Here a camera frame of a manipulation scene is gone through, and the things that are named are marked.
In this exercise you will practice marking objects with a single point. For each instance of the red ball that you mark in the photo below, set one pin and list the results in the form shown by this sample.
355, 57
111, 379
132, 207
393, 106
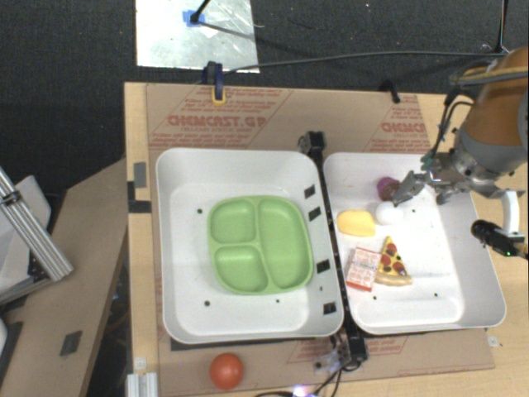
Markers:
226, 371

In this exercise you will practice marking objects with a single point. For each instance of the white plastic tray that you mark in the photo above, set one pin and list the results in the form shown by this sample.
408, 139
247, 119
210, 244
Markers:
186, 263
438, 271

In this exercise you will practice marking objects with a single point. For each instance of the red and white packet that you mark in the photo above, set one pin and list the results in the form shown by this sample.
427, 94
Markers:
363, 269

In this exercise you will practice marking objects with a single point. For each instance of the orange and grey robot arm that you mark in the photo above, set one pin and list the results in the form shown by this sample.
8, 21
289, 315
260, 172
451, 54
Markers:
492, 101

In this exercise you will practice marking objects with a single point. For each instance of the brown cardboard board red print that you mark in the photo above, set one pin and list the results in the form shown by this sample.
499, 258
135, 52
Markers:
264, 118

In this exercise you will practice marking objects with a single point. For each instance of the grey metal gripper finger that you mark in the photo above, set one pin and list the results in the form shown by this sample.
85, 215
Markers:
408, 188
448, 193

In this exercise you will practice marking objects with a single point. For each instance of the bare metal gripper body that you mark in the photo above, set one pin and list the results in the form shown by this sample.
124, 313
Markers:
465, 172

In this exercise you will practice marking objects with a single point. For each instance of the black cylinder on white bracket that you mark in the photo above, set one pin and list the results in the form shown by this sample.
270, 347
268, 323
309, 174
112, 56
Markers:
494, 234

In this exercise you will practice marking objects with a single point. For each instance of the yellow bread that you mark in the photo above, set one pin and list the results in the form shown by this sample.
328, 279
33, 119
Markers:
355, 223

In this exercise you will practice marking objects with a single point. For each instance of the white ball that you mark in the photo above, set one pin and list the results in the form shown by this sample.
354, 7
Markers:
387, 214

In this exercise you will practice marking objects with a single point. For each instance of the purple grapes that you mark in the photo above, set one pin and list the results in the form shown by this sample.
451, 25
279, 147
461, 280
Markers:
386, 187

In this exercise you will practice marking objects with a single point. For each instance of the pizza slice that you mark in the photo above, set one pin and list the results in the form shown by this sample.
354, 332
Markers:
392, 265

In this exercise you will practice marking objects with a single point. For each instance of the green divided plate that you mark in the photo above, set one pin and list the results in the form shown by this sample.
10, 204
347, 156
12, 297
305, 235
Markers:
260, 244

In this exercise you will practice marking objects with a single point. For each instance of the thin black rod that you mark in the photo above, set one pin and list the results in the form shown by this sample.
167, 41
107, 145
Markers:
333, 238

